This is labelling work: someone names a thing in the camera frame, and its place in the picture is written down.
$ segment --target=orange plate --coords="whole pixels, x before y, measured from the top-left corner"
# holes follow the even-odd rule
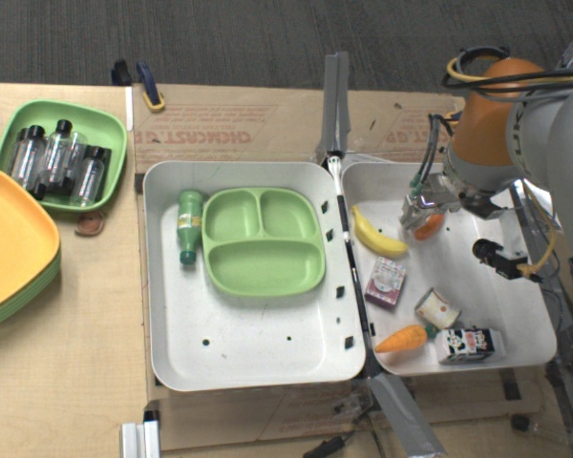
[[[58,249],[59,231],[53,220],[0,171],[0,303],[40,275]]]

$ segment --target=black bottle cap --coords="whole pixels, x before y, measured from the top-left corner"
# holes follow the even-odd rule
[[[195,251],[180,251],[180,262],[182,264],[195,264]]]
[[[91,151],[89,152],[89,157],[93,157],[95,159],[103,159],[104,158],[104,148],[100,146],[94,146]]]
[[[71,192],[74,188],[74,180],[71,177],[64,177],[64,181],[61,182],[61,186],[67,191]]]
[[[30,126],[28,129],[27,138],[37,139],[42,138],[45,135],[45,130],[41,126]]]
[[[57,121],[57,126],[55,130],[59,133],[70,133],[73,129],[73,123],[70,120],[66,120],[65,118],[59,119]]]
[[[531,426],[531,420],[521,414],[514,414],[511,418],[512,429],[526,432]]]
[[[45,185],[44,183],[38,183],[34,187],[34,190],[32,192],[32,197],[34,197],[36,200],[42,200],[45,197],[46,193],[47,193],[47,185]]]

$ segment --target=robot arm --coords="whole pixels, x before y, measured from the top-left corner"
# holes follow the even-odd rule
[[[464,68],[479,58],[496,62],[482,76],[465,74]],[[423,161],[405,198],[401,224],[415,230],[431,214],[460,208],[482,219],[499,219],[505,209],[495,205],[493,197],[525,179],[550,193],[573,252],[573,58],[554,72],[544,72],[510,57],[505,49],[478,48],[449,63],[443,84],[447,86],[450,79],[460,82],[452,88],[474,93],[451,135],[441,173],[429,174],[433,158],[425,157],[427,164]],[[437,127],[432,117],[430,148],[436,147]],[[484,260],[497,247],[501,246],[476,243],[474,254]],[[513,271],[521,266],[520,253],[502,255],[504,260],[495,262],[511,266],[509,275],[501,273],[506,278],[534,274],[535,265],[528,271]]]

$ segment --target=toy carrot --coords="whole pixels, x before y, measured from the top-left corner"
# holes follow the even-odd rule
[[[439,230],[445,217],[445,214],[431,214],[427,217],[426,223],[414,231],[414,237],[418,240],[430,238]]]
[[[376,353],[401,351],[403,349],[416,349],[429,339],[429,329],[420,324],[407,325],[403,329],[392,333],[387,339],[375,347]]]

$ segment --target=banana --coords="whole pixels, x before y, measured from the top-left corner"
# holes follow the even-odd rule
[[[354,214],[354,235],[374,253],[385,258],[400,258],[405,255],[409,246],[407,243],[388,238],[380,233],[363,217],[357,205],[352,207]]]

